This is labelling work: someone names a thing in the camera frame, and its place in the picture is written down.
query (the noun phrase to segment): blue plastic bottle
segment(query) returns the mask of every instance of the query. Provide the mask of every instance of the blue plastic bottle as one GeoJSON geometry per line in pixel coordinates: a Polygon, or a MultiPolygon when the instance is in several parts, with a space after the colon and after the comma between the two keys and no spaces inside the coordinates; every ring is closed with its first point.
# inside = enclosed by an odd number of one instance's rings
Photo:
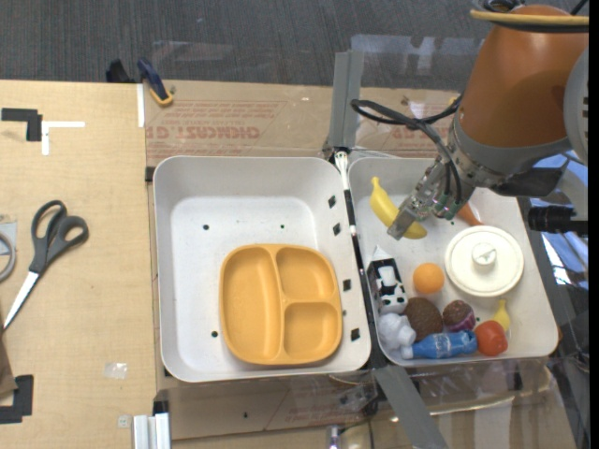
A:
{"type": "Polygon", "coordinates": [[[455,333],[430,334],[411,346],[400,349],[403,359],[424,357],[443,359],[454,355],[468,355],[478,349],[474,331],[464,330],[455,333]]]}

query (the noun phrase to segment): brown kiwi toy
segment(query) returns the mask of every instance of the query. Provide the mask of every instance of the brown kiwi toy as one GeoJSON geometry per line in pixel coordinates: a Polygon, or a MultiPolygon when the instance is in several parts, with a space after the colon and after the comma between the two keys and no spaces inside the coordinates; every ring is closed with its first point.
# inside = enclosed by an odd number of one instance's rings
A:
{"type": "Polygon", "coordinates": [[[430,334],[443,332],[443,317],[437,307],[425,297],[410,297],[403,311],[416,332],[416,341],[430,334]]]}

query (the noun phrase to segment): white plastic tray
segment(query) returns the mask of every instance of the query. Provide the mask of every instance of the white plastic tray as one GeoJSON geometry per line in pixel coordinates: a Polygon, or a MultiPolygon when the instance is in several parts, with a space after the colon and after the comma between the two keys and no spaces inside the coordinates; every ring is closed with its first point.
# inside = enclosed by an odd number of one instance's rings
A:
{"type": "MultiPolygon", "coordinates": [[[[431,160],[425,159],[365,157],[355,161],[349,169],[349,183],[354,199],[359,247],[364,265],[368,266],[374,248],[379,245],[395,257],[408,297],[422,296],[416,293],[412,283],[414,269],[424,262],[432,262],[444,268],[448,243],[469,225],[459,217],[454,218],[452,222],[430,217],[422,223],[428,230],[426,238],[404,238],[397,241],[387,234],[387,229],[370,208],[371,178],[378,176],[381,186],[399,206],[430,164],[431,160]]],[[[477,189],[471,198],[471,203],[479,211],[485,225],[496,226],[507,231],[519,243],[524,254],[524,271],[519,283],[501,296],[507,300],[506,307],[511,317],[511,326],[507,332],[509,347],[506,352],[493,358],[476,353],[448,359],[404,360],[399,350],[387,351],[384,346],[381,346],[387,358],[398,365],[420,367],[476,360],[540,357],[555,350],[558,343],[557,324],[534,260],[518,201],[515,198],[498,196],[490,190],[477,189]]],[[[440,293],[427,297],[440,311],[453,299],[463,299],[473,307],[475,316],[481,322],[495,313],[500,298],[468,295],[448,278],[440,293]]]]}
{"type": "Polygon", "coordinates": [[[366,310],[343,186],[332,164],[318,158],[175,156],[156,168],[153,181],[161,350],[174,377],[201,383],[345,372],[368,361],[366,310]],[[337,351],[318,364],[252,365],[226,347],[220,268],[231,251],[257,243],[308,246],[333,265],[343,335],[337,351]],[[352,340],[352,331],[360,337],[352,340]]]}

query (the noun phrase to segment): wooden table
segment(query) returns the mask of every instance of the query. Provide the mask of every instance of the wooden table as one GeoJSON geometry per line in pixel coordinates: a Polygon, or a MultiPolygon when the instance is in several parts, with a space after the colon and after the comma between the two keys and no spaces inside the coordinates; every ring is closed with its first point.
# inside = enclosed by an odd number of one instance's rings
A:
{"type": "Polygon", "coordinates": [[[51,151],[25,140],[25,123],[0,122],[0,213],[17,222],[17,263],[0,285],[4,317],[33,257],[31,220],[61,199],[90,238],[39,280],[7,329],[15,376],[33,374],[33,414],[0,426],[0,446],[129,447],[119,417],[152,413],[153,310],[145,136],[135,85],[2,81],[2,108],[37,109],[51,151]],[[107,377],[126,364],[124,379],[107,377]]]}

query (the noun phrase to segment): black scissor handle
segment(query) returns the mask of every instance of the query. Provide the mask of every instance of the black scissor handle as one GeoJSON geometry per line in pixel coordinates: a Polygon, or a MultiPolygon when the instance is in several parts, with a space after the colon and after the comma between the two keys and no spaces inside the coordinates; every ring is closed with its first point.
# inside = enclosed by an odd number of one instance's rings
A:
{"type": "Polygon", "coordinates": [[[41,275],[60,254],[86,241],[89,237],[89,229],[85,221],[79,216],[66,216],[65,204],[58,199],[54,199],[37,211],[31,224],[31,237],[34,241],[35,254],[29,270],[41,275]],[[39,237],[37,235],[39,222],[52,207],[58,207],[58,211],[48,222],[44,236],[39,237]],[[71,239],[67,239],[67,234],[72,229],[79,229],[80,233],[71,239]]]}
{"type": "Polygon", "coordinates": [[[90,236],[90,230],[83,218],[79,216],[66,216],[58,224],[56,237],[50,243],[48,255],[46,256],[46,267],[58,256],[69,248],[73,248],[85,242],[90,236]],[[80,233],[71,239],[66,239],[68,232],[79,229],[80,233]]]}
{"type": "Polygon", "coordinates": [[[65,216],[65,203],[58,199],[49,201],[48,203],[43,205],[39,210],[37,210],[33,222],[31,223],[31,238],[34,242],[34,259],[31,262],[31,265],[29,265],[30,271],[33,271],[37,274],[41,274],[44,268],[47,266],[46,260],[48,255],[48,249],[53,238],[56,236],[56,233],[58,232],[58,224],[60,223],[60,220],[62,220],[65,216]],[[54,216],[52,216],[50,221],[48,222],[48,226],[46,227],[46,233],[43,236],[39,237],[37,235],[39,223],[44,217],[44,214],[46,214],[46,212],[53,207],[58,207],[58,211],[56,211],[56,214],[54,214],[54,216]]]}

